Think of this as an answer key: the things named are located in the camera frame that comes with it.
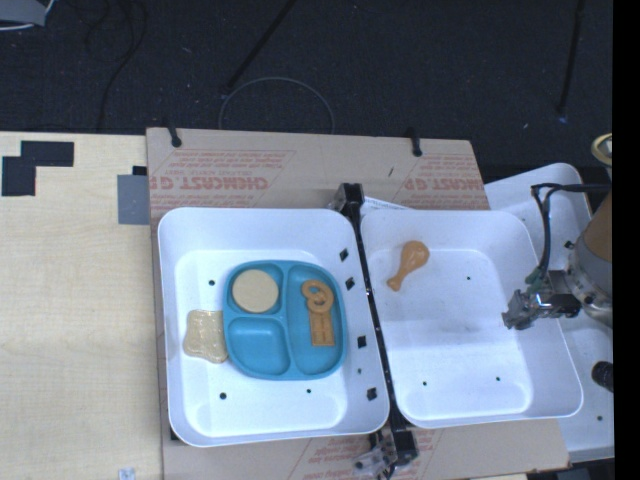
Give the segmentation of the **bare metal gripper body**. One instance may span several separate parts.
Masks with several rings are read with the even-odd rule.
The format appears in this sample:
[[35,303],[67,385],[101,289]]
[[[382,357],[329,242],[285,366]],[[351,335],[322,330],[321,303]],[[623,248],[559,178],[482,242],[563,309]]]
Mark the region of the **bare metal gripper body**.
[[584,270],[551,270],[547,280],[550,289],[547,302],[555,308],[556,314],[574,318],[583,311],[603,325],[613,326],[612,295]]

